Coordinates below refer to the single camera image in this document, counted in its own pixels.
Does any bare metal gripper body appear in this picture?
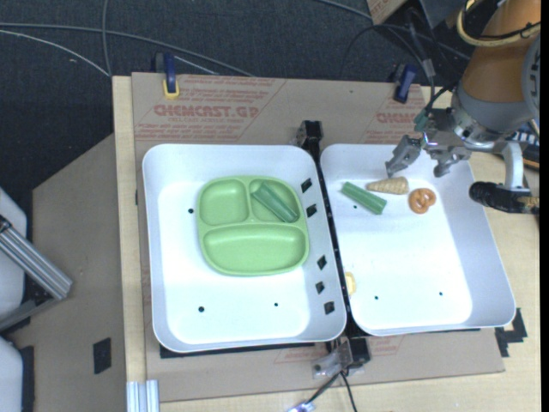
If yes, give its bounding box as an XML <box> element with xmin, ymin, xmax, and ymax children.
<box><xmin>420</xmin><ymin>107</ymin><xmax>484</xmax><ymax>156</ymax></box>

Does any beige ice cream cone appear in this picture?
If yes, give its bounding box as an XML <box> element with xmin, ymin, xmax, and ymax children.
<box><xmin>365</xmin><ymin>176</ymin><xmax>409</xmax><ymax>196</ymax></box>

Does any orange pretzel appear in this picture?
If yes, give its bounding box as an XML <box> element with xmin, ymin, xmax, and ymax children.
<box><xmin>407</xmin><ymin>187</ymin><xmax>437</xmax><ymax>215</ymax></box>

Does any green celery stick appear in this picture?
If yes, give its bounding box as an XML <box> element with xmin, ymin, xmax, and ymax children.
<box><xmin>250</xmin><ymin>181</ymin><xmax>300</xmax><ymax>224</ymax></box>
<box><xmin>341</xmin><ymin>181</ymin><xmax>388</xmax><ymax>215</ymax></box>

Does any thin black rod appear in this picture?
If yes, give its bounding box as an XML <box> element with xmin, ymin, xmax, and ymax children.
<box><xmin>311</xmin><ymin>142</ymin><xmax>355</xmax><ymax>342</ymax></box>

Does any white plastic tray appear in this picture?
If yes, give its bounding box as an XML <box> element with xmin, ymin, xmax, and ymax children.
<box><xmin>142</xmin><ymin>143</ymin><xmax>348</xmax><ymax>354</ymax></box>
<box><xmin>319</xmin><ymin>142</ymin><xmax>516</xmax><ymax>337</ymax></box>

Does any brown cardboard board red print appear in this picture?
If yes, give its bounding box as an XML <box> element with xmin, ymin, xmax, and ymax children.
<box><xmin>130</xmin><ymin>72</ymin><xmax>507</xmax><ymax>403</ymax></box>

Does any green divided plate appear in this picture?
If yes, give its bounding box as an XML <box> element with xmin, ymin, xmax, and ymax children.
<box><xmin>196</xmin><ymin>175</ymin><xmax>311</xmax><ymax>278</ymax></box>

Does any black cylinder on white bracket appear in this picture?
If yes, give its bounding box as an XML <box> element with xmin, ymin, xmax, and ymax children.
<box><xmin>462</xmin><ymin>137</ymin><xmax>540</xmax><ymax>215</ymax></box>

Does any black block with thin wires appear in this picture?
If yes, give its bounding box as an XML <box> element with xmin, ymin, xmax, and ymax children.
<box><xmin>311</xmin><ymin>336</ymin><xmax>371</xmax><ymax>380</ymax></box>
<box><xmin>293</xmin><ymin>119</ymin><xmax>323</xmax><ymax>150</ymax></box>

